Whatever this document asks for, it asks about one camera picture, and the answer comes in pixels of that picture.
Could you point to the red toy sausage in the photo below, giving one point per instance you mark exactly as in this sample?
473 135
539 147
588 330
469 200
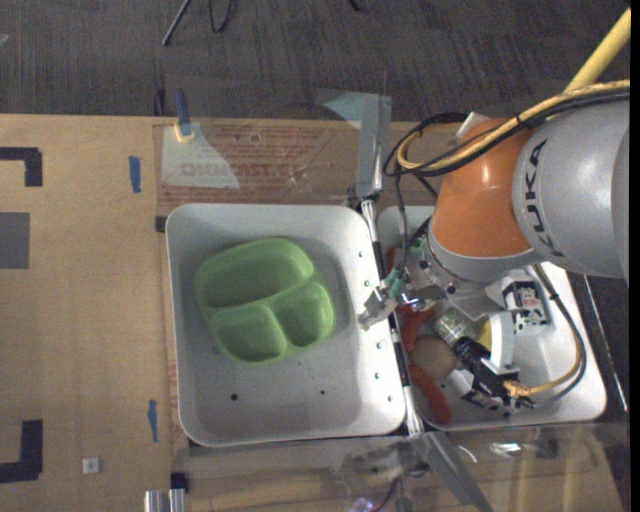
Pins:
411 327

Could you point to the thin black and white rod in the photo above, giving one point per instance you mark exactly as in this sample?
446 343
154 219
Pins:
400 352

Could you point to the green small can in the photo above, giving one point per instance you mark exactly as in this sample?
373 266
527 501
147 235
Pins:
450 324

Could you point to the orange-red toy carrot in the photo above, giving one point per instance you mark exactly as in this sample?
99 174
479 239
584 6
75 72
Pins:
432 395

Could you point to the green divided plate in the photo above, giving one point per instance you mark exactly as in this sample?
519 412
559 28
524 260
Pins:
260 300

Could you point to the small white square tile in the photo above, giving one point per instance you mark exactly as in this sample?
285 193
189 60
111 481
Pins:
90 465

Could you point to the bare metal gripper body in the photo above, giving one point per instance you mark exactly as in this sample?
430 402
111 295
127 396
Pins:
426 281

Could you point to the brown round toy kiwi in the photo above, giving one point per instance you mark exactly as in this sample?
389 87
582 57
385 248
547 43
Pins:
433 356

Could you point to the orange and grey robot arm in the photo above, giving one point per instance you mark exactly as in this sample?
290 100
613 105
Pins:
550 200

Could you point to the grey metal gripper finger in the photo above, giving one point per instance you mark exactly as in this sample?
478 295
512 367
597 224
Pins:
411 299
374 305

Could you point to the black cylinder on white bracket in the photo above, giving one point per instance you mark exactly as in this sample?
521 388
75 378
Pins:
480 365

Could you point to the white plastic tray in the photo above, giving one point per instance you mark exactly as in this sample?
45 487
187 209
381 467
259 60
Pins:
560 395
280 400

